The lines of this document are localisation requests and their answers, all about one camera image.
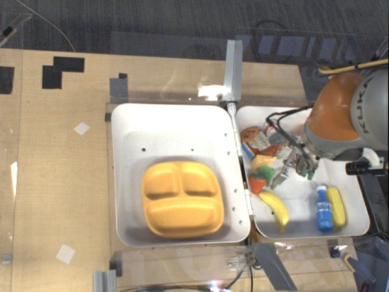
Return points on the small labelled can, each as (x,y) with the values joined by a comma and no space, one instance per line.
(273,134)

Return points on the brown doughnut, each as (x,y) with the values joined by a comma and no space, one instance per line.
(248,133)

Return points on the red strawberry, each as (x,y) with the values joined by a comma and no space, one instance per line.
(256,185)

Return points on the pale yellow cheese wedge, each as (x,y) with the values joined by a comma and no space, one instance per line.
(262,161)

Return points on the white plastic tray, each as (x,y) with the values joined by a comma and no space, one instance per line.
(301,199)
(170,132)

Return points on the blue white orange carton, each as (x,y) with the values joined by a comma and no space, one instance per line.
(255,146)

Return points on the yellow corn cob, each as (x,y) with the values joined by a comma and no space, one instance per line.
(336,207)

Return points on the orange divided plate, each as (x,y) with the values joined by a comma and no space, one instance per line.
(182,211)

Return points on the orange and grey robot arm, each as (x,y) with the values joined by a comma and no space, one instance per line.
(334,114)

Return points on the yellow banana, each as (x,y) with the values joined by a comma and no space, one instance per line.
(278,207)

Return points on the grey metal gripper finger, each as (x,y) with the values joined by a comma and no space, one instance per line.
(280,178)

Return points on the black cylinder on white bracket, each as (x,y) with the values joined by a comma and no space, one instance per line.
(360,167)

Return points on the green broccoli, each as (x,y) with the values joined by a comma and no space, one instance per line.
(267,173)

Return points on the orange carrot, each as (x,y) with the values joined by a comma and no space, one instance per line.
(272,151)

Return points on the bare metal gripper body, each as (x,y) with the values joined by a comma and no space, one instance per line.
(299,160)

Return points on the blue plastic bottle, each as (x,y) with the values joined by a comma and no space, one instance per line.
(324,214)

